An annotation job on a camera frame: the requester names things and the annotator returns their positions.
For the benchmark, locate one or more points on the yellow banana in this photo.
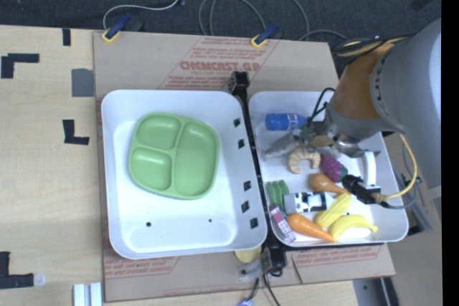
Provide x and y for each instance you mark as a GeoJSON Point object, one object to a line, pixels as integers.
{"type": "Point", "coordinates": [349, 224]}

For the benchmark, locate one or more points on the pink carton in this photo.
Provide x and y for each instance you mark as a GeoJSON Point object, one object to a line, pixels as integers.
{"type": "Point", "coordinates": [281, 224]}

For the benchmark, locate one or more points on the green ribbed toy vegetable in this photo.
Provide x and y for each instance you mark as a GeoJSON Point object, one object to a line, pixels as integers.
{"type": "Point", "coordinates": [277, 193]}

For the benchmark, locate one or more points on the purple grapes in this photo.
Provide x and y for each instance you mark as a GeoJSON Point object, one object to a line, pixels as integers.
{"type": "Point", "coordinates": [331, 166]}

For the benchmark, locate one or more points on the thin black rod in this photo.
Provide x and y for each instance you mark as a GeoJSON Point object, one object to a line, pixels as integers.
{"type": "Point", "coordinates": [251, 139]}

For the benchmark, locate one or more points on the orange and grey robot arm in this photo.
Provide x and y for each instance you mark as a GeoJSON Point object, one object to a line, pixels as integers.
{"type": "Point", "coordinates": [405, 89]}

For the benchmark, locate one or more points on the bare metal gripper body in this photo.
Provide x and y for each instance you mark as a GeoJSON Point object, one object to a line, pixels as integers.
{"type": "Point", "coordinates": [322, 141]}

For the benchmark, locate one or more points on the black cylinder on white bracket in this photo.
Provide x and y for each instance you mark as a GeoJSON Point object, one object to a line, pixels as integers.
{"type": "Point", "coordinates": [358, 186]}

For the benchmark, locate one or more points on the blue bottle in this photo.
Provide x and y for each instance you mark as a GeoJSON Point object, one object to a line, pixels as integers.
{"type": "Point", "coordinates": [281, 121]}

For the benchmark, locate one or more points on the green divided plate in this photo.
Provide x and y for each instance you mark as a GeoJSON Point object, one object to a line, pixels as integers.
{"type": "Point", "coordinates": [193, 161]}

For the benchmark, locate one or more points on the white plastic tray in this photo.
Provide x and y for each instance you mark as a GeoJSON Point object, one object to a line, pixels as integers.
{"type": "Point", "coordinates": [389, 222]}
{"type": "Point", "coordinates": [179, 225]}

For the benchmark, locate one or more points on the brown cardboard board red print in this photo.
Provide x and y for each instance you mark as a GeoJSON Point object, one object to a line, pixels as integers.
{"type": "Point", "coordinates": [143, 61]}

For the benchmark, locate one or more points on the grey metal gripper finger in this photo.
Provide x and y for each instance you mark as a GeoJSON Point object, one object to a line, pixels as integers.
{"type": "Point", "coordinates": [279, 152]}
{"type": "Point", "coordinates": [288, 140]}

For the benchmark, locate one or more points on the tan croissant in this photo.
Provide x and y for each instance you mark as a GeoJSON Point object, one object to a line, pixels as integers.
{"type": "Point", "coordinates": [297, 159]}

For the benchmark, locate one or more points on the orange chicken drumstick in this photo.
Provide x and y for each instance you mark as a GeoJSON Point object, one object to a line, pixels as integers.
{"type": "Point", "coordinates": [321, 183]}

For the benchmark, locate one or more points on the yellow corn cob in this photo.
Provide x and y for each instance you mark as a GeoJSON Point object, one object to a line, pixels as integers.
{"type": "Point", "coordinates": [335, 211]}

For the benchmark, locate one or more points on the black and white carton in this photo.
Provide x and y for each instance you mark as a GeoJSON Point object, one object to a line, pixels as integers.
{"type": "Point", "coordinates": [305, 202]}

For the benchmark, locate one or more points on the orange carrot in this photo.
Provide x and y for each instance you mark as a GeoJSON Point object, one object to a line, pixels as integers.
{"type": "Point", "coordinates": [305, 225]}

